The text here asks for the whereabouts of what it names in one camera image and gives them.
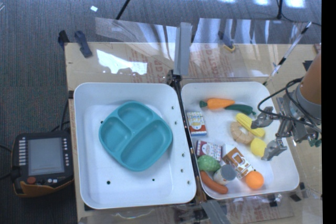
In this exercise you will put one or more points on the white plastic tray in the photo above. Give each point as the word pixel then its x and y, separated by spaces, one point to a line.
pixel 281 178
pixel 136 191

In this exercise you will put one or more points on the brown cardboard board red print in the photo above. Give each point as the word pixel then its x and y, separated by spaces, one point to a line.
pixel 86 70

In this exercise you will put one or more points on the orange sausage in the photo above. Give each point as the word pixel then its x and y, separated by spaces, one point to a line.
pixel 213 184

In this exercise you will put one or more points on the yellow corn cob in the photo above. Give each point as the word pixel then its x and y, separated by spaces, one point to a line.
pixel 245 121

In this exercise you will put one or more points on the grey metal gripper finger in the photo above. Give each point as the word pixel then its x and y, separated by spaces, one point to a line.
pixel 262 118
pixel 274 148

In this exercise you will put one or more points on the orange carrot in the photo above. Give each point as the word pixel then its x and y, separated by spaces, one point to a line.
pixel 219 103

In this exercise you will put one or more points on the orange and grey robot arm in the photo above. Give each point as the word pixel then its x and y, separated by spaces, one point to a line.
pixel 312 81

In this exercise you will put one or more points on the orange fruit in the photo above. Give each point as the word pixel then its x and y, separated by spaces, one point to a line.
pixel 254 180

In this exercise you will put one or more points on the white can with grey lid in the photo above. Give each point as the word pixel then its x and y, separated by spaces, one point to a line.
pixel 225 174

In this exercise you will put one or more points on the yellow lemon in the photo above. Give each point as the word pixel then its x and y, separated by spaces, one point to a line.
pixel 257 147

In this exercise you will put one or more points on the brown and white carton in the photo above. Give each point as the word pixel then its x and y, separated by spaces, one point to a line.
pixel 237 161

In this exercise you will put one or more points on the green cucumber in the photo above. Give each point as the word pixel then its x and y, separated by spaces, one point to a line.
pixel 240 108

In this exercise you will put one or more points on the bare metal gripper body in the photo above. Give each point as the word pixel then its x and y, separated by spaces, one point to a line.
pixel 296 126

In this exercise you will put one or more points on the blue divided plate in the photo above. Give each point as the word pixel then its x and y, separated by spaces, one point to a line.
pixel 136 136

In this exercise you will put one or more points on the green broccoli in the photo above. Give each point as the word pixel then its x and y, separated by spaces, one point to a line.
pixel 208 164

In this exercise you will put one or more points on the white red and blue carton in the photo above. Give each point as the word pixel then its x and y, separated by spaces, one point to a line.
pixel 196 124

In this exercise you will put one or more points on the beige doughnut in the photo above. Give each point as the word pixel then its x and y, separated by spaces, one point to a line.
pixel 240 136

